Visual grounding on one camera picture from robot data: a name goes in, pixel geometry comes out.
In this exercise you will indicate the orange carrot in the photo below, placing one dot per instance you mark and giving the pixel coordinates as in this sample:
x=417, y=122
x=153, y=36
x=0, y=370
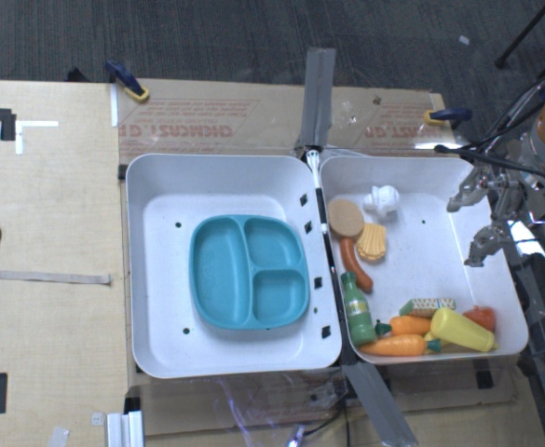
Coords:
x=409, y=325
x=393, y=345

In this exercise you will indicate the green bottle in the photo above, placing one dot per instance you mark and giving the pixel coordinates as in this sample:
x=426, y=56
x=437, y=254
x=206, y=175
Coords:
x=359, y=317

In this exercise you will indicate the tan round biscuit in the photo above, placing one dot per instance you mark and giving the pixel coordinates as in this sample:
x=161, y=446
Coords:
x=345, y=218

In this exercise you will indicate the brown cardboard board red print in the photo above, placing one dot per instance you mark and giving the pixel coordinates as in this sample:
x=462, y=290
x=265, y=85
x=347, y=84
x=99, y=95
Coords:
x=253, y=124

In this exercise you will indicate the red-orange toy fruit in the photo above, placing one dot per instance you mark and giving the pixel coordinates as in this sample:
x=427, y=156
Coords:
x=481, y=317

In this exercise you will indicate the green and yellow carton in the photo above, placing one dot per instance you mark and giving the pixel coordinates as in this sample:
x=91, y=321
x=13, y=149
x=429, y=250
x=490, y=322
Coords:
x=426, y=305

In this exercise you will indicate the yellow bottle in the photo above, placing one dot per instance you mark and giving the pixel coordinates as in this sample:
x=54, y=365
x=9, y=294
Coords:
x=460, y=329

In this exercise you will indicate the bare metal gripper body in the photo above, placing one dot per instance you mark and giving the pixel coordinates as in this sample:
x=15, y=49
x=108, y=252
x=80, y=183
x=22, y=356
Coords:
x=523, y=193

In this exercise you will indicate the orange-brown sausage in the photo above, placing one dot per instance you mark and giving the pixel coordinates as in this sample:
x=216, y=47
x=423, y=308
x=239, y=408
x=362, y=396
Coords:
x=353, y=261

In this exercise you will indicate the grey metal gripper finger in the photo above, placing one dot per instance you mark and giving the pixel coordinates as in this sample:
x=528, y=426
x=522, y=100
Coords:
x=467, y=189
x=484, y=245

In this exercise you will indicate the blue divided plate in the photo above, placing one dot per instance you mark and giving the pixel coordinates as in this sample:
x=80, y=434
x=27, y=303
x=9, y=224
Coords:
x=227, y=273

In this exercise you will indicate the yellow ridged shell pastry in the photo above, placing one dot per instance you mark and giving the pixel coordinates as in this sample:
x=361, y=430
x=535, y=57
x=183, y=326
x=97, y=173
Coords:
x=372, y=242

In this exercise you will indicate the white plastic tray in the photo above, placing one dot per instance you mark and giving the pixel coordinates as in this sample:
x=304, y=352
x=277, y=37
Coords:
x=160, y=268
x=421, y=259

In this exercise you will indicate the white toy cauliflower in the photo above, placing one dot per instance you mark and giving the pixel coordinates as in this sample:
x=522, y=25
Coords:
x=381, y=200

